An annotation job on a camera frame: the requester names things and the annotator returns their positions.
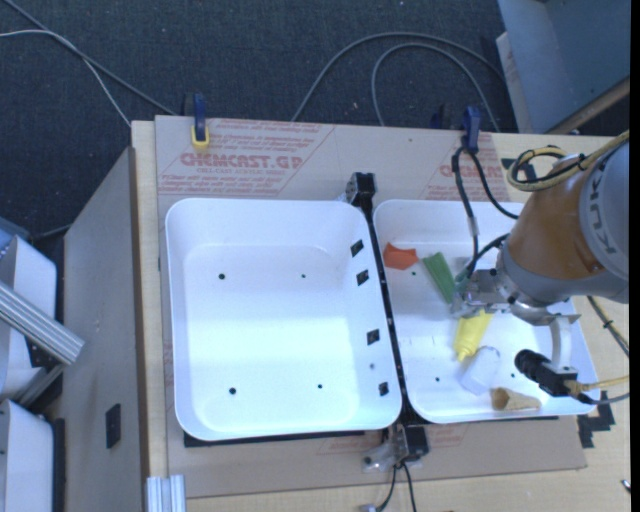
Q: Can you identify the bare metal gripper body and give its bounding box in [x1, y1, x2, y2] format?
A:
[460, 268, 557, 325]

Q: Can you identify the yellow squeeze bottle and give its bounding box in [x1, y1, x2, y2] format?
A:
[452, 308, 495, 363]

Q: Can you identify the green toy vegetable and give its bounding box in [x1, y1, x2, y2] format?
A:
[421, 251, 458, 306]

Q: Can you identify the clear plastic bottle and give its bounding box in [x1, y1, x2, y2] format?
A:
[459, 345, 502, 397]

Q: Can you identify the white plastic tray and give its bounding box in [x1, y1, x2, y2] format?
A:
[164, 196, 405, 443]
[372, 199, 602, 426]

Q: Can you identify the orange toy piece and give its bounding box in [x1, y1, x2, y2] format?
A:
[382, 242, 419, 272]

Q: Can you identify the thin black rod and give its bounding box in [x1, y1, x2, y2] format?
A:
[363, 202, 412, 429]

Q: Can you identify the tan toy bread slice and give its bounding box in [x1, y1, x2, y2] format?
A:
[489, 386, 543, 413]

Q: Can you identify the brown cardboard board red print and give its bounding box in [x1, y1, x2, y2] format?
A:
[154, 115, 588, 499]

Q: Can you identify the black cylinder on white bracket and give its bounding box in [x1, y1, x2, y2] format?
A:
[514, 316, 581, 398]

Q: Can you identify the black block with wires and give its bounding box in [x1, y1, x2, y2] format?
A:
[397, 424, 431, 463]
[344, 171, 377, 208]

